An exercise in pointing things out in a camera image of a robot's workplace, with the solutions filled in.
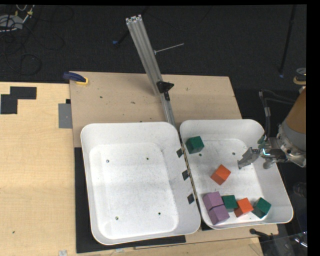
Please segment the orange cube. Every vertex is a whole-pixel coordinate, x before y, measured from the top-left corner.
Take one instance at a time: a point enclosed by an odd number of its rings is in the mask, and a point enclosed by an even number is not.
[[[238,204],[238,208],[234,210],[234,214],[237,218],[254,210],[247,197],[236,201],[236,203]]]
[[[231,171],[224,167],[222,164],[215,170],[215,172],[211,175],[211,179],[213,179],[216,183],[221,185],[224,183],[229,177]]]

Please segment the blue handle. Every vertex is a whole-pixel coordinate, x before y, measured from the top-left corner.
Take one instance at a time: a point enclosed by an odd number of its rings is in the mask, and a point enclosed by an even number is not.
[[[76,81],[76,82],[86,81],[86,79],[83,76],[76,73],[72,73],[72,72],[64,72],[62,78],[66,80]]]

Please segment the wooden surface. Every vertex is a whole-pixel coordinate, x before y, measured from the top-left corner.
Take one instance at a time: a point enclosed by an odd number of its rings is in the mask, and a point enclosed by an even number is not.
[[[9,94],[10,86],[37,87],[37,99],[19,99],[17,114],[0,115],[0,256],[58,256],[60,250],[75,256],[73,132],[59,129],[58,122],[58,104],[70,99],[69,84],[0,82],[0,94]],[[223,108],[220,111],[221,116],[228,114]],[[252,228],[278,233],[275,224]],[[257,255],[251,245],[259,240],[254,235],[245,238],[248,234],[248,227],[199,230],[186,236],[187,244],[124,251],[129,256]]]
[[[155,97],[146,74],[75,73],[88,78],[87,86],[70,81],[74,147],[92,123],[166,121],[160,97]],[[171,75],[169,95],[179,130],[185,120],[241,119],[230,80],[226,76]]]

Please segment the wooden table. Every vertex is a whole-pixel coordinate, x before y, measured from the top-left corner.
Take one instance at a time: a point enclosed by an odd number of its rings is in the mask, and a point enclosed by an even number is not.
[[[112,86],[115,81],[123,81],[125,78],[133,85],[139,85],[138,91],[146,93],[143,97],[140,92],[135,94],[135,90],[132,90],[129,93],[131,98],[126,98],[119,93],[122,90],[120,85],[116,91],[113,88],[112,93],[108,90],[107,103],[113,110],[110,122],[127,122],[124,118],[126,115],[123,115],[127,112],[122,113],[126,107],[140,109],[133,109],[132,112],[136,113],[131,115],[130,120],[133,122],[139,122],[140,119],[148,119],[149,122],[164,121],[165,117],[160,111],[161,102],[154,99],[148,90],[144,90],[147,88],[147,75],[88,72],[79,74],[89,76],[88,87],[103,88],[106,84]],[[164,75],[163,79],[175,83],[170,97],[178,124],[183,120],[203,117],[241,119],[228,77]],[[92,121],[89,117],[86,120],[82,118],[83,104],[77,103],[82,96],[73,96],[76,90],[71,90],[73,93],[70,93],[70,88],[75,88],[73,82],[0,82],[0,94],[9,94],[10,86],[37,87],[37,96],[35,100],[19,99],[17,114],[0,115],[0,256],[58,256],[59,251],[63,250],[66,250],[67,256],[117,255],[118,252],[114,249],[76,253],[74,147],[78,147],[79,141],[74,136],[81,126]],[[88,92],[88,87],[80,90]],[[106,97],[103,93],[98,93],[101,100]],[[87,93],[88,99],[91,96],[94,100],[93,94]],[[74,129],[59,128],[58,104],[63,104],[70,98]],[[157,111],[147,111],[148,115],[145,116],[146,112],[143,110],[152,108]],[[106,114],[100,121],[105,122],[109,118]],[[256,256],[252,245],[257,247],[259,239],[249,233],[250,228],[266,234],[278,234],[276,224],[209,231],[200,229],[194,234],[186,235],[185,244],[130,247],[124,248],[122,252],[128,256]]]

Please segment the black floor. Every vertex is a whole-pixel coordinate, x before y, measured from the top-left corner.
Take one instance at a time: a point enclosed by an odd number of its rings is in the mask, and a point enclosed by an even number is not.
[[[24,19],[31,7],[17,15]],[[0,81],[65,83],[65,71],[145,73],[130,35],[119,47],[113,44],[127,31],[125,19],[145,8],[35,5],[22,29],[1,27]],[[0,4],[0,16],[14,15],[16,10],[15,4]],[[260,89],[292,99],[298,96],[300,86],[293,78],[296,69],[306,67],[306,4],[150,6],[143,21],[154,50],[184,43],[157,53],[162,74],[229,77],[244,119],[264,126]],[[290,106],[274,102],[270,109],[271,135],[275,136]],[[306,182],[306,168],[282,164],[279,169],[299,213],[285,225],[290,235],[300,232],[305,222],[301,216],[307,213],[307,200],[293,198],[293,184]]]

